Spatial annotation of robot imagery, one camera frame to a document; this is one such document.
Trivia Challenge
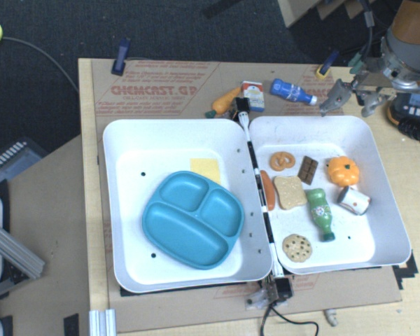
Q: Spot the tan chocolate chip biscuit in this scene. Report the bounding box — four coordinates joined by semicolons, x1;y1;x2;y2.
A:
281;233;314;263

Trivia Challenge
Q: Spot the white and orange carton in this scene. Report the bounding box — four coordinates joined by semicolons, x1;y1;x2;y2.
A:
240;80;266;113

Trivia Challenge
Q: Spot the green bottle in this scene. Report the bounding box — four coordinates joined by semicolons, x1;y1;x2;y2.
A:
304;188;337;243

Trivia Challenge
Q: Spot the black block with thin wires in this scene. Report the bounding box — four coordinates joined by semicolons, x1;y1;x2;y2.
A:
234;97;251;114
273;276;295;301

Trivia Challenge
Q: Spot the yellow cheese slice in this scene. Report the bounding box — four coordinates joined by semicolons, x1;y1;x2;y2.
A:
190;157;222;186

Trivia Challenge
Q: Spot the orange pretzel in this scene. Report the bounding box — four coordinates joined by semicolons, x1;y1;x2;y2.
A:
269;150;297;172

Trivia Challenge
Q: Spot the brown cardboard board red print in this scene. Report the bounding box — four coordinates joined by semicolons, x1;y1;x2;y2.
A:
90;59;404;334

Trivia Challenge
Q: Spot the orange carrot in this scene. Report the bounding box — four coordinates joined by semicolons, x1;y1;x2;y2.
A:
204;86;243;120

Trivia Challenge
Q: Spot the blue divided plate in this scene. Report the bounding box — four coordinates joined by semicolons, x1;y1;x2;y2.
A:
141;170;246;271

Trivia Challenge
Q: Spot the orange pumpkin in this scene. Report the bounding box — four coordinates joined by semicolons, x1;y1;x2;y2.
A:
326;155;361;188

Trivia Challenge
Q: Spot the blue bottle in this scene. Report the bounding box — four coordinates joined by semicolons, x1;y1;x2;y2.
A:
269;78;319;106

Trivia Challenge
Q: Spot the orange sausage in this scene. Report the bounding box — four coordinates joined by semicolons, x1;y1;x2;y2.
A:
259;169;277;212

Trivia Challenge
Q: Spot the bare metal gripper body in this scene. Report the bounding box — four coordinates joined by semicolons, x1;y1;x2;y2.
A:
351;58;420;98

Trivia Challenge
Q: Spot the white can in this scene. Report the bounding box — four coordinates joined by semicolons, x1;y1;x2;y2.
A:
336;185;372;216

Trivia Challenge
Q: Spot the tan bread slice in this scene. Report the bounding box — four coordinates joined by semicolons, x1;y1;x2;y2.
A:
273;175;308;211

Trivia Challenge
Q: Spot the thin black and white rod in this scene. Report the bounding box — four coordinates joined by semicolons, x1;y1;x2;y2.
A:
238;111;286;279

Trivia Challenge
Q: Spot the brown chocolate bar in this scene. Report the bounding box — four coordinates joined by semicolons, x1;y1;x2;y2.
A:
297;155;319;185

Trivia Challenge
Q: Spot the white plastic tray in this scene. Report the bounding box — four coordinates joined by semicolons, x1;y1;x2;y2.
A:
102;118;274;295
248;115;413;276

